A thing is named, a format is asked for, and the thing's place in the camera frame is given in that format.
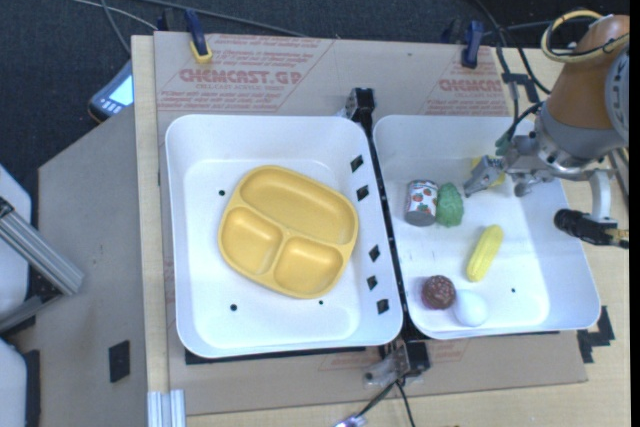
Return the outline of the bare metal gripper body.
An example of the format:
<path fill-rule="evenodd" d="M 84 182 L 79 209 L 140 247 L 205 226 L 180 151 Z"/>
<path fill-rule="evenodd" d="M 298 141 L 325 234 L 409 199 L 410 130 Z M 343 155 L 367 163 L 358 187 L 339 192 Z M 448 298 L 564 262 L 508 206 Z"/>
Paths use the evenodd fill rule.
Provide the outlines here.
<path fill-rule="evenodd" d="M 589 167 L 614 147 L 614 133 L 529 133 L 514 138 L 503 168 L 529 181 L 582 181 L 592 173 Z"/>

